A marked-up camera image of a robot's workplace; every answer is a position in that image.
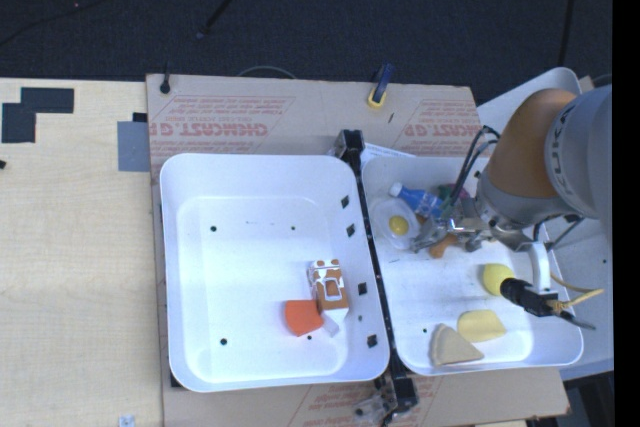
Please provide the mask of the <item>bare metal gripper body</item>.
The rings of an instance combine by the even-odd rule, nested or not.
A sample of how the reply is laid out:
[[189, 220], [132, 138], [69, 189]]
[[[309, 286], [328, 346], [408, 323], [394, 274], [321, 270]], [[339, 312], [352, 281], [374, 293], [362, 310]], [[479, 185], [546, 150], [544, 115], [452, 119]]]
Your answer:
[[498, 214], [493, 206], [482, 198], [456, 199], [450, 206], [446, 228], [449, 233], [466, 239], [492, 240]]

